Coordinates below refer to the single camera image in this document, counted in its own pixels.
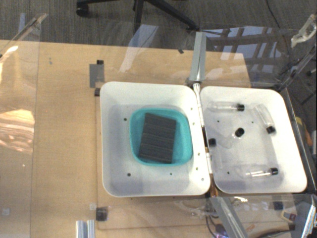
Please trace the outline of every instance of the black cap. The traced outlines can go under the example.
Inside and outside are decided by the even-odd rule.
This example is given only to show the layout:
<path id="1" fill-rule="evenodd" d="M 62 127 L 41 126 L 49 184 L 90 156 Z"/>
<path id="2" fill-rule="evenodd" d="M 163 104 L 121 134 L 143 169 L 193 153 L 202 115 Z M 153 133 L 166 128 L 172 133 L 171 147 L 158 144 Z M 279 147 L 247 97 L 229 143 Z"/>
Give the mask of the black cap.
<path id="1" fill-rule="evenodd" d="M 270 168 L 272 172 L 272 176 L 275 176 L 278 174 L 278 169 L 277 168 Z"/>
<path id="2" fill-rule="evenodd" d="M 238 111 L 244 111 L 244 105 L 243 104 L 238 104 L 237 105 L 237 110 Z"/>
<path id="3" fill-rule="evenodd" d="M 234 134 L 237 137 L 241 137 L 244 134 L 244 129 L 243 128 L 238 128 Z"/>
<path id="4" fill-rule="evenodd" d="M 215 146 L 217 145 L 217 141 L 216 141 L 215 138 L 210 138 L 210 139 L 208 140 L 208 144 L 209 144 L 209 146 L 211 146 L 211 147 L 215 147 Z"/>
<path id="5" fill-rule="evenodd" d="M 276 129 L 274 128 L 274 126 L 270 126 L 266 128 L 266 131 L 268 132 L 268 134 L 272 134 L 276 132 Z"/>

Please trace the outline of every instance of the black metal frame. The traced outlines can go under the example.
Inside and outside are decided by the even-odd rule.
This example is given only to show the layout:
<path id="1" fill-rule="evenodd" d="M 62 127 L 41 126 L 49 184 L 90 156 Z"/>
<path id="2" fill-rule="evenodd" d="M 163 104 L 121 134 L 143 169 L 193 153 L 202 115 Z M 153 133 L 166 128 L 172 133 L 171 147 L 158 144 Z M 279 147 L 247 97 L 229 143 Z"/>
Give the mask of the black metal frame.
<path id="1" fill-rule="evenodd" d="M 88 15 L 88 4 L 90 3 L 99 3 L 99 2 L 107 2 L 107 1 L 117 1 L 117 0 L 77 0 L 77 10 L 76 13 L 79 16 L 87 16 Z M 192 21 L 190 18 L 176 10 L 174 7 L 169 5 L 164 0 L 134 0 L 133 10 L 135 11 L 134 16 L 134 33 L 139 29 L 141 26 L 141 19 L 142 19 L 142 10 L 144 2 L 149 2 L 150 4 L 154 5 L 155 7 L 165 11 L 169 15 L 177 18 L 181 22 L 187 24 L 189 26 L 189 30 L 198 30 L 198 26 Z"/>

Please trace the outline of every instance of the teal container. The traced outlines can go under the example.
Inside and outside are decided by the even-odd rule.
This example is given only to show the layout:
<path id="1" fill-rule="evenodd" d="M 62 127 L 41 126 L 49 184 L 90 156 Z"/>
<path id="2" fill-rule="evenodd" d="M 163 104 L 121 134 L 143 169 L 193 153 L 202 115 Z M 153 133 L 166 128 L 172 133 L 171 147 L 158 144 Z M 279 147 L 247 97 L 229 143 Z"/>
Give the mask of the teal container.
<path id="1" fill-rule="evenodd" d="M 171 164 L 158 163 L 138 157 L 145 113 L 166 117 L 176 120 L 176 131 L 173 148 L 173 158 Z M 130 145 L 133 157 L 141 164 L 156 167 L 172 167 L 183 165 L 188 162 L 193 155 L 192 137 L 187 118 L 177 110 L 163 108 L 145 108 L 136 110 L 130 117 Z"/>

